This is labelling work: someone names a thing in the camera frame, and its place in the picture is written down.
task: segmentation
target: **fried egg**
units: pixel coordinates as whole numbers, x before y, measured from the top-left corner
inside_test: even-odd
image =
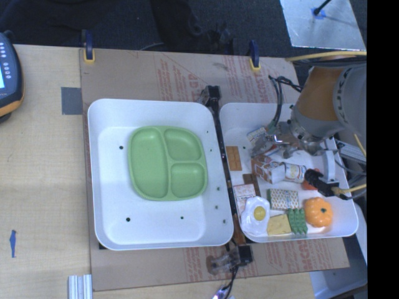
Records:
[[[241,229],[253,236],[267,234],[269,218],[270,203],[267,199],[259,196],[248,198],[241,214]]]

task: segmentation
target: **black pants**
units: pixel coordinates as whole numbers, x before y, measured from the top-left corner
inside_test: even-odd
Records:
[[[62,45],[91,29],[120,0],[12,0],[0,17],[0,32],[14,43]],[[150,0],[160,39],[171,49],[201,40],[203,30],[188,0]]]

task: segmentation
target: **toy orange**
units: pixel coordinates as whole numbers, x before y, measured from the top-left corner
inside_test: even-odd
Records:
[[[305,219],[314,227],[326,227],[332,223],[331,204],[321,197],[310,198],[305,202]]]

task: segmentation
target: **green plate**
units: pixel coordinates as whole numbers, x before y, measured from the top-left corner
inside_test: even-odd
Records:
[[[208,183],[201,140],[190,130],[145,126],[129,139],[128,162],[139,195],[154,201],[177,201],[200,195]]]

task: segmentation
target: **person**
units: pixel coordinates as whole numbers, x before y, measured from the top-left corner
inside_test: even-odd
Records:
[[[92,29],[120,0],[12,0],[0,17],[0,32],[13,43],[62,45]],[[189,0],[149,0],[156,29],[168,51],[217,53],[229,32],[205,31]]]

